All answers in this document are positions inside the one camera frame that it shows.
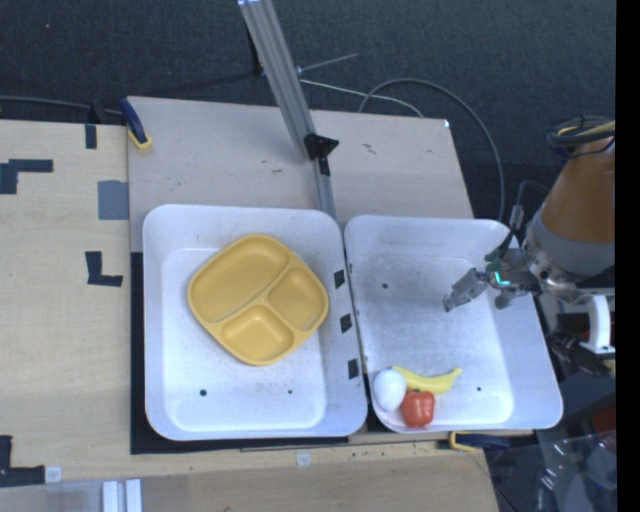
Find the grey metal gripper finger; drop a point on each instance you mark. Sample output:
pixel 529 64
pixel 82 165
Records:
pixel 465 290
pixel 510 298

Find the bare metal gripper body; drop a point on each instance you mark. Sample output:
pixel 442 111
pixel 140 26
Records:
pixel 522 275

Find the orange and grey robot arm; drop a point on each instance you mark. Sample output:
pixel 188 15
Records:
pixel 580 200

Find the white plastic tray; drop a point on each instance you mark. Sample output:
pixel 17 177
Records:
pixel 250 400
pixel 425 320

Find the yellow banana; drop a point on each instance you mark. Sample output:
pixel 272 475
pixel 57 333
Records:
pixel 430 382

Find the white egg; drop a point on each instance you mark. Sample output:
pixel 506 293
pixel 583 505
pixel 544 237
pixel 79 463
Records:
pixel 389 389

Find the red bell pepper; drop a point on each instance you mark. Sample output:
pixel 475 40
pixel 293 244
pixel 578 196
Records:
pixel 417 409

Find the yellow divided plate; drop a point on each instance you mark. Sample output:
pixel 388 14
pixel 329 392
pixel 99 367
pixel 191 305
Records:
pixel 257 300

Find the pale wood board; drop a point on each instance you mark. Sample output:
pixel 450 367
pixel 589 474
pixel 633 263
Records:
pixel 225 155

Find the black cylinder on white bracket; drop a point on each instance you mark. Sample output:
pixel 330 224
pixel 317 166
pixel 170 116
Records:
pixel 597 320

